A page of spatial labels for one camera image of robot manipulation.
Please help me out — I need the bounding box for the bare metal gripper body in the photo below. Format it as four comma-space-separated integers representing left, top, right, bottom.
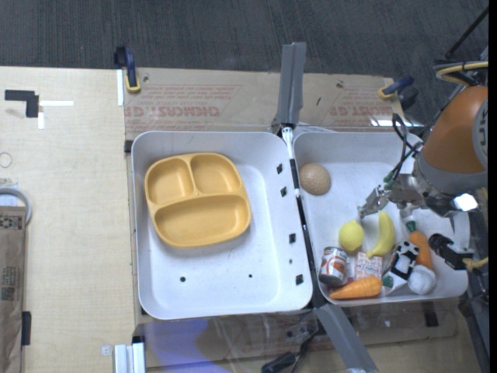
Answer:
382, 173, 479, 218

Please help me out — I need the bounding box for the yellow lemon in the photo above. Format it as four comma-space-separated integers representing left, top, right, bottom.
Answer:
338, 219, 365, 253

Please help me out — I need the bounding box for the yellow banana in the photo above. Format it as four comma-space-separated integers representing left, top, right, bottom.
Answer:
366, 211, 397, 259

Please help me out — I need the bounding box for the white plastic tray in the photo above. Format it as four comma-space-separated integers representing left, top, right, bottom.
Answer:
291, 131, 470, 308
130, 130, 314, 321

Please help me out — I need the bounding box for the orange carrot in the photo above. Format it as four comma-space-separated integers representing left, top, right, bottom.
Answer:
328, 276, 384, 301
405, 220, 434, 271

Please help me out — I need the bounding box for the beige dimpled ball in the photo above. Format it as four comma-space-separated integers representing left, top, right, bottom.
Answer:
298, 162, 332, 197

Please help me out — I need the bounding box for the black and white carton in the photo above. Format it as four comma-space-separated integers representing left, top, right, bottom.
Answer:
381, 240, 421, 297

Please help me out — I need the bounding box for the small orange and white can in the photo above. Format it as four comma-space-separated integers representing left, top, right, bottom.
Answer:
318, 246, 349, 288

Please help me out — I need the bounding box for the white round toy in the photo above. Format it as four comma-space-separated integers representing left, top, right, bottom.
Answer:
407, 265, 437, 296

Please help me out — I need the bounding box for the yellow divided plate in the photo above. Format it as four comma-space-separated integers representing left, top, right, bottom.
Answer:
144, 152, 252, 249

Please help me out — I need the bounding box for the brown cardboard board, red print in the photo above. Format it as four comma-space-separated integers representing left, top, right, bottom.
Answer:
123, 67, 460, 368

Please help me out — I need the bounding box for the brown paper bag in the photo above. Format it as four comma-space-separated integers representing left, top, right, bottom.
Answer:
0, 205, 28, 373

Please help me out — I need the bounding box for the black cylinder on white bracket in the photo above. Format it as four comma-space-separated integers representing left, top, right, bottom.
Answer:
428, 210, 475, 271

